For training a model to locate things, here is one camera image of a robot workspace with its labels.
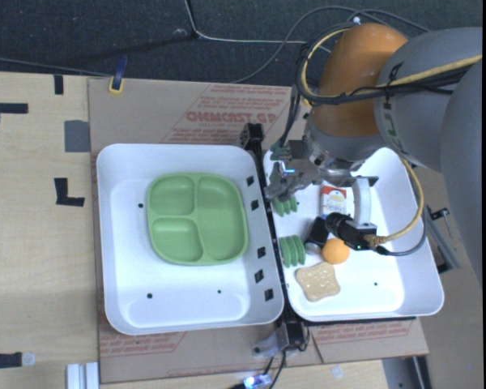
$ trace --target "wooden table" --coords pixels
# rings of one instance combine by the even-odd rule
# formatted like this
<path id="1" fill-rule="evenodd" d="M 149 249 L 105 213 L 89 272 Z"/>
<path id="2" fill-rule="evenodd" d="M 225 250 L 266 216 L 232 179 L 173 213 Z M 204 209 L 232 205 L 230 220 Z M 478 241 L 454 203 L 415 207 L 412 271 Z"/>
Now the wooden table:
<path id="1" fill-rule="evenodd" d="M 66 152 L 64 125 L 88 120 L 87 77 L 0 72 L 0 103 L 28 103 L 28 114 L 0 121 L 0 353 L 33 352 L 36 364 L 0 370 L 0 388 L 65 387 L 66 365 L 98 360 L 92 232 L 91 158 Z M 56 205 L 54 178 L 69 181 L 82 207 Z M 286 368 L 280 388 L 385 389 L 382 361 Z M 120 388 L 228 388 L 246 374 L 217 374 Z"/>

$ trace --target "green divided plate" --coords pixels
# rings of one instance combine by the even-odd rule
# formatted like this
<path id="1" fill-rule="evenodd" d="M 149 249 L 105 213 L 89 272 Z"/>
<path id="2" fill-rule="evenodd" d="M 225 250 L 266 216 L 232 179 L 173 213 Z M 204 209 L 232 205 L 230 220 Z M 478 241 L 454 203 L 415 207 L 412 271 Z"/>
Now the green divided plate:
<path id="1" fill-rule="evenodd" d="M 166 174 L 151 183 L 146 200 L 151 244 L 170 263 L 228 263 L 248 246 L 241 193 L 226 177 Z"/>

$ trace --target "metal bracket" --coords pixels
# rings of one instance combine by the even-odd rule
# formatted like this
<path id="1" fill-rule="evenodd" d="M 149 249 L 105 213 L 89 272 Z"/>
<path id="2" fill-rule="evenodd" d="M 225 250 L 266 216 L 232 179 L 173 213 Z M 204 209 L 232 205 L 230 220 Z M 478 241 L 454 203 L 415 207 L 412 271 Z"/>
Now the metal bracket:
<path id="1" fill-rule="evenodd" d="M 389 389 L 431 389 L 425 357 L 383 359 Z"/>
<path id="2" fill-rule="evenodd" d="M 450 237 L 452 237 L 452 231 L 450 230 L 450 226 L 448 225 L 448 219 L 446 218 L 450 214 L 449 210 L 444 207 L 438 211 L 432 212 L 429 206 L 427 206 L 427 209 L 431 220 L 437 220 L 441 218 L 445 220 L 446 230 L 448 230 L 448 234 L 450 235 Z"/>
<path id="3" fill-rule="evenodd" d="M 425 223 L 427 225 L 428 233 L 430 234 L 432 239 L 436 242 L 437 248 L 441 252 L 443 259 L 445 260 L 445 265 L 447 266 L 447 269 L 460 268 L 461 264 L 458 261 L 458 257 L 455 254 L 455 250 L 452 248 L 452 246 L 450 246 L 449 242 L 443 237 L 441 230 L 434 224 L 435 219 L 439 219 L 439 217 L 432 218 L 432 211 L 428 206 L 427 206 L 427 211 L 423 212 L 423 217 L 425 218 Z"/>
<path id="4" fill-rule="evenodd" d="M 286 323 L 277 327 L 266 339 L 252 343 L 252 357 L 273 357 L 289 345 Z"/>
<path id="5" fill-rule="evenodd" d="M 66 365 L 65 389 L 99 389 L 99 366 L 97 362 Z"/>

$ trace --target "black cable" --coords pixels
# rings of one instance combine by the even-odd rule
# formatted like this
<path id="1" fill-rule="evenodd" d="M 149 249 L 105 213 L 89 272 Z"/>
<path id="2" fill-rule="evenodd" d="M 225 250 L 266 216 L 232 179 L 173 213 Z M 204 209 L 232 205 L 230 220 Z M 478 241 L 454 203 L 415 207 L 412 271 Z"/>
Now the black cable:
<path id="1" fill-rule="evenodd" d="M 348 9 L 347 7 L 339 7 L 339 6 L 323 6 L 323 7 L 319 7 L 317 9 L 313 9 L 311 11 L 309 11 L 308 13 L 306 13 L 305 15 L 302 15 L 292 26 L 292 28 L 290 28 L 289 32 L 287 33 L 287 35 L 284 37 L 284 39 L 281 41 L 279 47 L 275 50 L 275 52 L 268 58 L 268 60 L 263 63 L 257 70 L 255 70 L 254 72 L 252 72 L 251 74 L 247 75 L 247 76 L 244 76 L 243 78 L 241 79 L 238 79 L 236 81 L 232 81 L 232 83 L 241 83 L 241 82 L 244 82 L 250 78 L 253 78 L 255 75 L 261 73 L 263 70 L 266 69 L 266 67 L 268 65 L 270 65 L 275 57 L 279 54 L 279 52 L 283 49 L 283 47 L 286 45 L 286 43 L 288 42 L 288 39 L 290 38 L 290 36 L 293 34 L 293 32 L 295 31 L 295 29 L 297 29 L 297 26 L 299 24 L 301 24 L 304 19 L 306 19 L 307 17 L 309 17 L 310 15 L 314 14 L 314 13 L 318 13 L 319 11 L 324 11 L 324 10 L 328 10 L 328 8 L 331 7 L 331 8 L 340 8 L 342 10 L 346 10 Z"/>
<path id="2" fill-rule="evenodd" d="M 274 387 L 274 385 L 277 382 L 277 379 L 279 378 L 279 375 L 281 374 L 281 371 L 283 370 L 285 364 L 286 364 L 286 350 L 283 350 L 283 360 L 281 361 L 281 364 L 279 365 L 279 368 L 277 369 L 277 373 L 275 373 L 274 380 L 272 381 L 272 384 L 268 387 L 268 389 L 272 389 L 272 387 Z"/>
<path id="3" fill-rule="evenodd" d="M 69 68 L 69 67 L 66 67 L 66 66 L 46 65 L 44 63 L 20 61 L 18 59 L 0 58 L 0 62 L 16 63 L 17 65 L 34 66 L 34 67 L 37 67 L 37 68 L 52 69 L 54 71 L 74 72 L 74 73 L 80 74 L 80 75 L 111 76 L 111 75 L 107 75 L 107 74 L 101 74 L 99 72 L 85 71 L 83 69 Z"/>
<path id="4" fill-rule="evenodd" d="M 189 15 L 189 20 L 191 22 L 193 34 L 194 34 L 195 37 L 197 37 L 199 39 L 199 38 L 201 38 L 201 34 L 198 33 L 198 30 L 196 29 L 196 20 L 194 19 L 193 5 L 191 3 L 191 0 L 184 0 L 184 3 L 185 3 L 185 8 L 187 10 L 187 14 Z"/>
<path id="5" fill-rule="evenodd" d="M 414 252 L 416 252 L 424 244 L 424 241 L 427 238 L 427 225 L 425 223 L 424 218 L 422 218 L 422 220 L 423 220 L 423 233 L 421 234 L 421 238 L 418 241 L 418 243 L 415 246 L 413 246 L 410 250 L 401 250 L 401 251 L 394 252 L 380 245 L 374 248 L 374 251 L 380 255 L 386 255 L 386 256 L 407 256 L 410 254 L 414 254 Z"/>
<path id="6" fill-rule="evenodd" d="M 430 32 L 430 29 L 426 28 L 425 26 L 421 26 L 420 24 L 416 24 L 416 23 L 414 23 L 410 20 L 404 19 L 403 17 L 400 17 L 400 16 L 395 15 L 393 13 L 390 13 L 388 11 L 378 10 L 378 9 L 363 9 L 363 10 L 355 11 L 352 15 L 350 15 L 347 18 L 347 21 L 351 21 L 355 16 L 364 15 L 365 17 L 368 17 L 369 19 L 374 20 L 374 21 L 376 21 L 380 24 L 390 26 L 389 24 L 382 22 L 377 17 L 369 15 L 369 13 L 377 13 L 379 15 L 391 17 L 392 19 L 396 19 L 396 20 L 399 20 L 402 23 L 408 24 L 409 26 L 412 26 L 413 28 L 417 28 L 417 29 L 421 30 L 422 32 Z"/>
<path id="7" fill-rule="evenodd" d="M 306 328 L 306 337 L 305 338 L 306 338 L 306 341 L 302 345 L 302 347 L 299 347 L 299 352 L 305 352 L 306 349 L 308 348 L 309 340 L 311 339 L 311 333 L 309 331 L 309 327 Z"/>
<path id="8" fill-rule="evenodd" d="M 316 99 L 316 97 L 313 97 L 309 93 L 307 93 L 307 91 L 304 90 L 302 85 L 303 67 L 304 64 L 307 63 L 307 61 L 309 60 L 309 54 L 313 51 L 314 47 L 318 44 L 318 42 L 324 37 L 330 35 L 331 33 L 340 32 L 340 31 L 344 32 L 355 26 L 356 24 L 353 22 L 336 24 L 335 26 L 327 28 L 323 32 L 318 33 L 317 36 L 313 38 L 310 42 L 307 42 L 306 44 L 302 45 L 301 50 L 299 51 L 299 57 L 297 58 L 296 61 L 297 68 L 296 68 L 294 80 L 295 80 L 295 85 L 297 87 L 297 90 L 308 102 L 312 103 L 312 101 Z"/>
<path id="9" fill-rule="evenodd" d="M 270 368 L 272 366 L 272 363 L 274 362 L 274 359 L 275 359 L 275 356 L 272 356 L 270 358 L 270 361 L 268 362 L 268 365 L 266 365 L 265 370 L 262 372 L 263 374 L 267 374 L 268 373 L 268 371 L 270 370 Z"/>
<path id="10" fill-rule="evenodd" d="M 341 94 L 337 96 L 313 96 L 304 90 L 302 85 L 302 75 L 304 64 L 308 61 L 308 55 L 313 50 L 315 45 L 326 35 L 330 34 L 334 30 L 328 29 L 324 33 L 320 34 L 316 39 L 307 44 L 299 57 L 299 65 L 296 71 L 296 86 L 299 89 L 301 95 L 311 104 L 329 104 L 329 105 L 341 105 L 350 102 L 357 102 L 359 100 L 368 100 L 378 97 L 392 97 L 395 94 L 403 94 L 410 92 L 432 91 L 445 94 L 451 94 L 452 91 L 444 89 L 448 85 L 458 83 L 461 78 L 469 70 L 470 66 L 462 66 L 456 70 L 446 71 L 428 78 L 417 79 L 410 83 L 395 84 L 396 81 L 389 82 L 384 87 L 359 87 L 349 94 Z M 360 94 L 362 91 L 369 91 L 365 94 Z"/>
<path id="11" fill-rule="evenodd" d="M 290 109 L 288 110 L 288 118 L 286 121 L 286 126 L 284 127 L 284 132 L 279 138 L 278 147 L 282 147 L 286 143 L 286 138 L 293 127 L 293 123 L 296 120 L 296 116 L 299 110 L 299 104 L 301 103 L 301 94 L 298 92 L 295 96 L 292 96 L 290 100 Z"/>

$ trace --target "toy orange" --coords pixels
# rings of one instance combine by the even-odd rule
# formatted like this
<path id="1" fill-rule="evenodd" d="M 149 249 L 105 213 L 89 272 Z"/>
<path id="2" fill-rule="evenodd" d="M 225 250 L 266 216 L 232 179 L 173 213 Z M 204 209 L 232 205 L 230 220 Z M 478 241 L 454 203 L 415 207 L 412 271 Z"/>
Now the toy orange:
<path id="1" fill-rule="evenodd" d="M 349 246 L 343 243 L 342 239 L 333 237 L 328 239 L 322 247 L 322 257 L 333 265 L 343 263 L 349 258 Z"/>

